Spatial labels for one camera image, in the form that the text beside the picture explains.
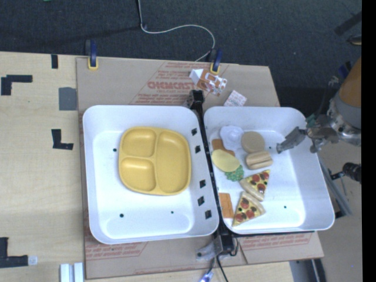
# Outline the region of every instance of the yellow divided plate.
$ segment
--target yellow divided plate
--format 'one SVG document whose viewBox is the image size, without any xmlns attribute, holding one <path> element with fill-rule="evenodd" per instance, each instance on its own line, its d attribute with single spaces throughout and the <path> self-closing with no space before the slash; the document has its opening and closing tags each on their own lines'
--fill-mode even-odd
<svg viewBox="0 0 376 282">
<path fill-rule="evenodd" d="M 119 148 L 119 174 L 129 189 L 174 195 L 190 183 L 188 141 L 180 133 L 158 127 L 133 127 L 125 131 Z"/>
</svg>

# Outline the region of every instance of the cardboard box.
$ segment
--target cardboard box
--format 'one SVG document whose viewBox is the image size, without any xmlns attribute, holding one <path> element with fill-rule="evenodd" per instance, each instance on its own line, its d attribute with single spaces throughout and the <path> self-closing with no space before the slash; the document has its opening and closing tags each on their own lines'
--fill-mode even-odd
<svg viewBox="0 0 376 282">
<path fill-rule="evenodd" d="M 83 113 L 93 105 L 184 105 L 196 89 L 189 74 L 200 68 L 209 64 L 101 58 L 98 70 L 91 71 L 87 58 L 76 58 L 87 279 L 209 267 L 196 250 L 208 245 L 211 236 L 115 245 L 94 239 L 88 225 L 82 131 Z M 204 110 L 224 105 L 234 90 L 247 98 L 246 106 L 279 106 L 268 67 L 222 64 L 220 75 L 228 80 L 226 88 L 220 96 L 207 93 Z M 323 257 L 317 232 L 244 237 L 239 245 L 236 256 L 223 259 L 224 266 Z"/>
</svg>

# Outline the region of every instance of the orange object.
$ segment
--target orange object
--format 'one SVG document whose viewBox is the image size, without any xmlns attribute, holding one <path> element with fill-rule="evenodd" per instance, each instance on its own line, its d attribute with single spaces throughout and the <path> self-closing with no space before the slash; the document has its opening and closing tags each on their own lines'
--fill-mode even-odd
<svg viewBox="0 0 376 282">
<path fill-rule="evenodd" d="M 338 93 L 344 103 L 356 108 L 361 107 L 361 71 L 362 59 L 360 57 L 350 70 Z"/>
<path fill-rule="evenodd" d="M 157 127 L 125 131 L 119 148 L 119 174 L 129 189 L 159 195 L 185 190 L 191 178 L 188 141 L 180 133 Z"/>
<path fill-rule="evenodd" d="M 224 148 L 222 139 L 213 139 L 211 141 L 211 145 L 213 145 L 213 150 L 221 149 L 221 150 L 225 151 L 226 153 L 229 153 L 229 154 L 235 156 L 235 152 L 233 152 L 232 150 L 227 150 L 227 149 Z"/>
<path fill-rule="evenodd" d="M 218 193 L 222 215 L 224 219 L 234 218 L 233 204 L 231 202 L 230 193 Z"/>
</svg>

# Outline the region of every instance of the pizza slice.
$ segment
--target pizza slice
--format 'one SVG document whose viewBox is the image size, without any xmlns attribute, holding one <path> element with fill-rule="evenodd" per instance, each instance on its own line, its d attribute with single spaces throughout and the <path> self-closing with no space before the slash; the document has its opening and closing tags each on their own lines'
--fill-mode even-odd
<svg viewBox="0 0 376 282">
<path fill-rule="evenodd" d="M 243 191 L 236 207 L 232 226 L 236 227 L 239 224 L 263 215 L 265 212 L 264 207 L 257 199 Z"/>
<path fill-rule="evenodd" d="M 252 194 L 262 202 L 269 181 L 269 173 L 270 169 L 264 170 L 263 172 L 241 179 L 239 183 L 246 192 Z"/>
</svg>

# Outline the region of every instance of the gray carpet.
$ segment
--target gray carpet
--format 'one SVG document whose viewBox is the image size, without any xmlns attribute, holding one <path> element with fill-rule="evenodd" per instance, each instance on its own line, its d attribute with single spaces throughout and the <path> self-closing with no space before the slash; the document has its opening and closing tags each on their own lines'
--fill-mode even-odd
<svg viewBox="0 0 376 282">
<path fill-rule="evenodd" d="M 198 24 L 216 38 L 222 62 L 269 66 L 281 105 L 306 116 L 320 105 L 338 68 L 361 46 L 362 0 L 140 0 L 149 31 Z M 137 0 L 0 0 L 0 51 L 194 61 L 210 35 L 185 28 L 149 35 L 139 28 Z"/>
</svg>

